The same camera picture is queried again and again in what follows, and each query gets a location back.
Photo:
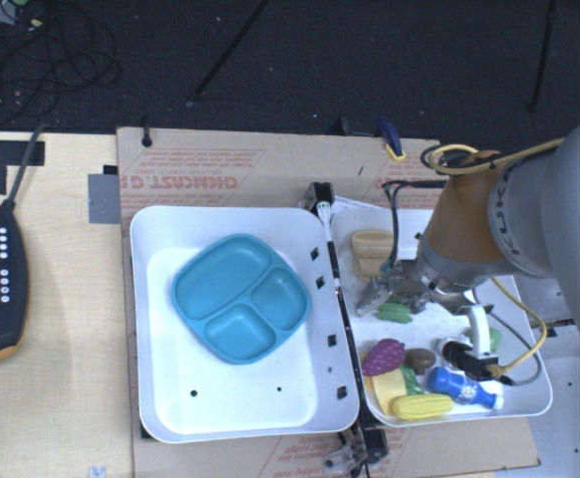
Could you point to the blue divided plate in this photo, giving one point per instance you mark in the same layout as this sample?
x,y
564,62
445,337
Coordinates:
x,y
220,287

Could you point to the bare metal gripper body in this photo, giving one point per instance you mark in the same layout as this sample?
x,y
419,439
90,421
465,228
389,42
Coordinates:
x,y
412,284

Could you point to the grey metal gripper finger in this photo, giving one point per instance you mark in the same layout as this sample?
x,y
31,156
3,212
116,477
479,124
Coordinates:
x,y
371,299
412,304

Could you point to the yellow toy cheese slice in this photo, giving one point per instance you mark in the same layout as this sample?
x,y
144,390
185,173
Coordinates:
x,y
388,389

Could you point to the green rounded toy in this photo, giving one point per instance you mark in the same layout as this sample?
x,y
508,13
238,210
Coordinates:
x,y
494,339

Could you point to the green toy pea pod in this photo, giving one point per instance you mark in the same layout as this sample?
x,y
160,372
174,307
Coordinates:
x,y
393,313

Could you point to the black cylinder on white bracket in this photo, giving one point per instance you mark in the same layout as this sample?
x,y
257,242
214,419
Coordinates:
x,y
478,329

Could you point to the brown toy mushroom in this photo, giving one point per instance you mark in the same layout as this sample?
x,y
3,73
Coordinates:
x,y
419,360

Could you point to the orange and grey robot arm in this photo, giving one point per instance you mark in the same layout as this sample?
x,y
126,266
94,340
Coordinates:
x,y
519,217

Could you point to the thin black and white rod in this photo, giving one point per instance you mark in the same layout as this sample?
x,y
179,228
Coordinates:
x,y
331,247

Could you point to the tan toy bread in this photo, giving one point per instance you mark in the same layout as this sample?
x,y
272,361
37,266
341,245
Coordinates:
x,y
370,252

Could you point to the white plastic tray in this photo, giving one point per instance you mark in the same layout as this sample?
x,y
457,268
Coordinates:
x,y
439,329
230,401

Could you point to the purple toy grapes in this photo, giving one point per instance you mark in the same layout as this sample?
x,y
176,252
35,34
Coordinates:
x,y
382,357

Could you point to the brown cardboard board red print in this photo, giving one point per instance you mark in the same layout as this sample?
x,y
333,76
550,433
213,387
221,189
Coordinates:
x,y
270,177

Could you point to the blue plastic bottle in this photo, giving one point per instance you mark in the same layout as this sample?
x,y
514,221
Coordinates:
x,y
452,384

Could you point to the yellow toy corn cob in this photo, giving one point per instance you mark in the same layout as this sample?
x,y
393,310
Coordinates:
x,y
422,406

